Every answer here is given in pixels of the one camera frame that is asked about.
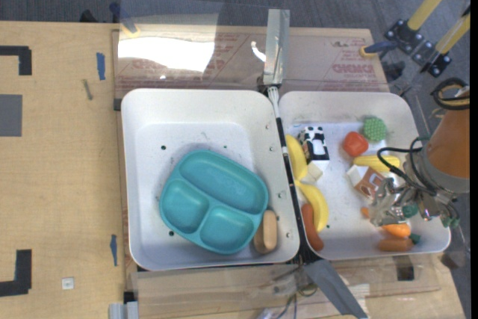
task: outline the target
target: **black tape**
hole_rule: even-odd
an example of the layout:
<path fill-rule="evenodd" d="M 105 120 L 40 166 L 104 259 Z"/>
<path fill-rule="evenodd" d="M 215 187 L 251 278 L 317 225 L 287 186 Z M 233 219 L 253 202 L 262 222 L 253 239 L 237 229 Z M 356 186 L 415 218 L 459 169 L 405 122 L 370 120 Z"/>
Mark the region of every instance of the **black tape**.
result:
<path fill-rule="evenodd" d="M 27 46 L 0 46 L 0 56 L 18 56 L 18 74 L 31 76 L 31 49 Z"/>
<path fill-rule="evenodd" d="M 0 297 L 28 294 L 31 288 L 31 250 L 17 250 L 15 278 L 9 282 L 0 282 Z"/>

